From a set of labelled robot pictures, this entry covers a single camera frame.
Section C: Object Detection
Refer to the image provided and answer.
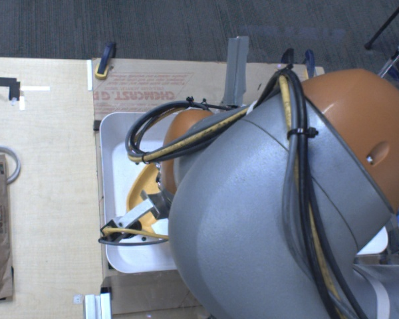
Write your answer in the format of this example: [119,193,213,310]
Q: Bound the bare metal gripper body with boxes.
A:
[154,161,174,213]

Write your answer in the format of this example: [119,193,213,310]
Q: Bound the yellow divided plate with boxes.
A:
[126,162,170,238]

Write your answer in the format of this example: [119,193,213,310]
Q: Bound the brown cardboard board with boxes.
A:
[92,57,325,316]

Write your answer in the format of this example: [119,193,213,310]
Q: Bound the black cylinder on white bracket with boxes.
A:
[100,199,161,246]

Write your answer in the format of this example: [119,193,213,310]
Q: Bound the white plastic tray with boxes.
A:
[98,111,188,274]
[354,225,390,257]

